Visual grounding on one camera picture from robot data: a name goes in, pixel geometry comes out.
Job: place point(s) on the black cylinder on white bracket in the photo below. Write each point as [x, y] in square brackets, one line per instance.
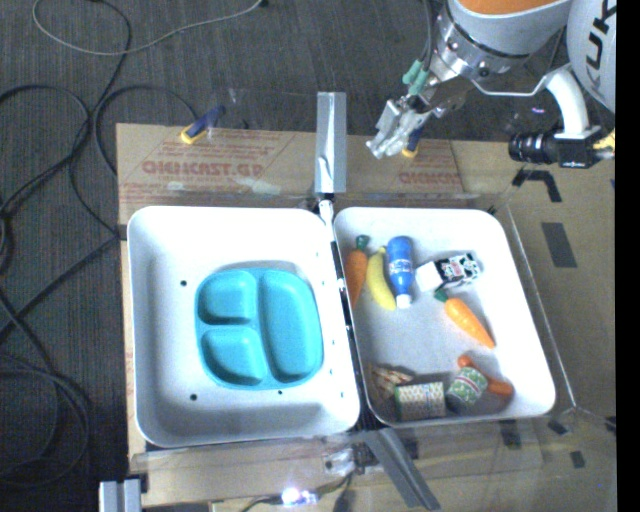
[570, 150]

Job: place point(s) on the white plastic tray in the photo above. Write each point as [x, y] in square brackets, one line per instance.
[160, 310]
[430, 345]

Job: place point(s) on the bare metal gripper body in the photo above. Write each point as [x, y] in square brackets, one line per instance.
[452, 65]

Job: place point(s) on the orange carrot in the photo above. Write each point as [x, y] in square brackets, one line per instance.
[356, 272]
[467, 317]

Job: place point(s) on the blue bottle white cap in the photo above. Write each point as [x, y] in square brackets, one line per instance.
[399, 265]

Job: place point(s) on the brown cardboard board red print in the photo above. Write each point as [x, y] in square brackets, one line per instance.
[575, 325]

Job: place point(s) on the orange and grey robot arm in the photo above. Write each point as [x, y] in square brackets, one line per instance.
[505, 22]

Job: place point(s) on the green and white can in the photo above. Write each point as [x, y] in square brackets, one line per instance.
[465, 390]

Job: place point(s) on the black and white carton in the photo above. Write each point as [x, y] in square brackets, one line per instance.
[450, 270]

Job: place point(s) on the blue divided plate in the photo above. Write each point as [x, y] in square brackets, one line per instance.
[290, 320]

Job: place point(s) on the tan and red flat packet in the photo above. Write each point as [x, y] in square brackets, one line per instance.
[384, 378]

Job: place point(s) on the yellow banana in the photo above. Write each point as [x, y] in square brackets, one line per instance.
[379, 282]

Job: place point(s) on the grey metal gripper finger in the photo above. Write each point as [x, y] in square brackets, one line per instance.
[387, 125]
[411, 122]

